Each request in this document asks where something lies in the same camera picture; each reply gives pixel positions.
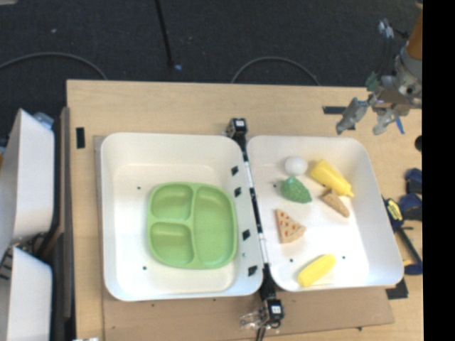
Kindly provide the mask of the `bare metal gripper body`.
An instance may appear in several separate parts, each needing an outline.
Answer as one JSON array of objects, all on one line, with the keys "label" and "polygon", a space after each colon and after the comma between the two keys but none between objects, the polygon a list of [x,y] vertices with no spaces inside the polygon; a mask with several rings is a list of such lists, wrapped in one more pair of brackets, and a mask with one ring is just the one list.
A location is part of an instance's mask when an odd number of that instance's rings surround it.
[{"label": "bare metal gripper body", "polygon": [[391,109],[408,115],[411,109],[422,108],[422,82],[408,71],[395,70],[369,84],[375,109]]}]

